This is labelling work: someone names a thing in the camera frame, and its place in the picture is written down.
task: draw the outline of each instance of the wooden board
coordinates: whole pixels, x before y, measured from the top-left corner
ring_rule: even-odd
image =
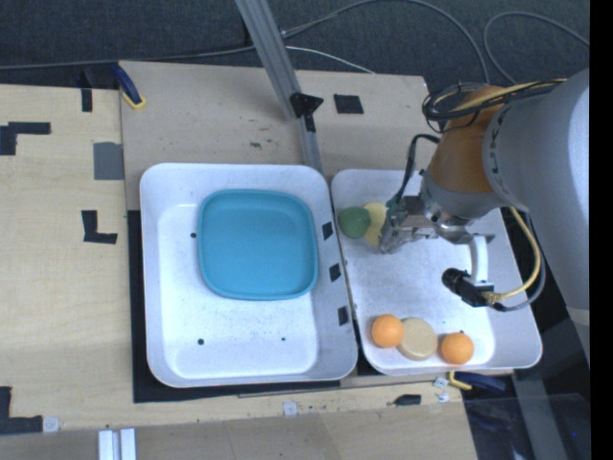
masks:
[[[143,172],[162,162],[300,164],[296,122],[287,121],[260,68],[122,62],[147,104],[122,103],[127,207],[140,208]],[[421,77],[298,71],[304,93],[324,99],[313,117],[330,181],[343,169],[400,169],[411,138],[429,133]],[[364,114],[340,114],[334,95],[357,96]],[[434,145],[423,142],[416,168]]]
[[[0,437],[12,459],[98,458],[91,431]],[[461,403],[411,405],[223,423],[141,427],[137,458],[147,460],[476,460]]]
[[[316,77],[309,75],[314,82]],[[356,89],[346,83],[334,90]],[[94,144],[126,147],[120,95],[94,90],[93,111],[82,112],[78,89],[1,85],[0,104],[0,126],[52,126],[48,136],[19,135],[16,155],[0,156],[0,386],[12,387],[12,417],[58,417],[61,430],[76,431],[281,417],[288,401],[299,414],[322,415],[391,409],[388,403],[406,393],[438,405],[440,390],[429,381],[383,378],[377,384],[357,377],[329,391],[134,404],[125,184],[96,180],[93,161]],[[355,125],[345,128],[348,135],[354,130]],[[266,143],[269,137],[266,132],[252,140]],[[245,147],[266,152],[264,146]],[[401,163],[404,151],[394,154]],[[99,231],[118,234],[117,242],[83,241],[82,210],[96,210]],[[452,402],[461,400],[457,389],[447,391]]]

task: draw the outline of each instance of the blue plate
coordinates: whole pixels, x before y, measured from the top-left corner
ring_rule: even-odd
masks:
[[[293,195],[217,191],[200,206],[197,238],[202,277],[221,296],[296,298],[317,280],[313,219]]]

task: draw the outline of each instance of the metal bracket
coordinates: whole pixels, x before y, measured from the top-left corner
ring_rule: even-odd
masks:
[[[317,107],[319,107],[324,100],[301,92],[294,92],[289,97],[289,101],[291,102],[296,117],[299,119],[305,118],[306,130],[314,133],[316,129],[315,122],[313,121],[313,112],[315,112]]]
[[[98,460],[136,460],[134,428],[98,431]]]
[[[472,268],[468,281],[475,285],[490,285],[488,281],[488,243],[491,238],[484,235],[473,235],[468,247]]]

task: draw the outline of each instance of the orange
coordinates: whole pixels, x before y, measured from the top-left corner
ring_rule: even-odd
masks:
[[[443,359],[452,364],[464,364],[472,358],[475,346],[465,333],[450,333],[441,342]]]
[[[395,315],[385,313],[379,315],[371,326],[371,337],[381,348],[395,348],[402,341],[404,326]]]

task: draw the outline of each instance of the black mat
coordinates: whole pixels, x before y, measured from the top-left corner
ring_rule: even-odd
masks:
[[[129,211],[127,223],[132,324],[132,381],[135,403],[188,401],[236,394],[334,388],[340,385],[338,380],[326,380],[257,385],[221,385],[184,389],[169,387],[159,381],[151,373],[147,363],[141,212]]]

